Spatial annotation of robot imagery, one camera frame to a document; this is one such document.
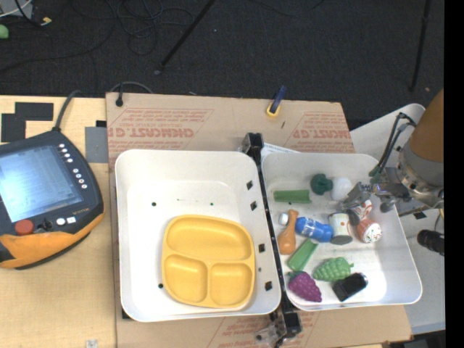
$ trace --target black floor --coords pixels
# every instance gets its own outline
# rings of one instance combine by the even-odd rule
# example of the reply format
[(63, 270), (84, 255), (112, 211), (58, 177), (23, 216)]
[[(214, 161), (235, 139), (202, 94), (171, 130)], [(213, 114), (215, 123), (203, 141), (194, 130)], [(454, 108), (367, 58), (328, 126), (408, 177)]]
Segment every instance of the black floor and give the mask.
[(208, 1), (34, 0), (30, 20), (0, 13), (0, 94), (103, 97), (131, 81), (270, 99), (285, 85), (285, 99), (341, 102), (355, 128), (444, 86), (444, 0), (429, 0), (426, 25), (426, 0), (217, 0), (155, 75)]

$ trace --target yellow plate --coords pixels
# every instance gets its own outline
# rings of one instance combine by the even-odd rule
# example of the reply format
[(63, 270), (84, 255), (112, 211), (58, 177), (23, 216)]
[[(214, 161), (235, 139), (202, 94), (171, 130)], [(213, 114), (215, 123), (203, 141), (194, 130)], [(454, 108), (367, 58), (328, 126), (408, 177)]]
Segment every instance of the yellow plate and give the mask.
[(179, 302), (235, 308), (252, 295), (252, 237), (231, 220), (204, 215), (175, 217), (163, 237), (161, 262), (163, 284)]

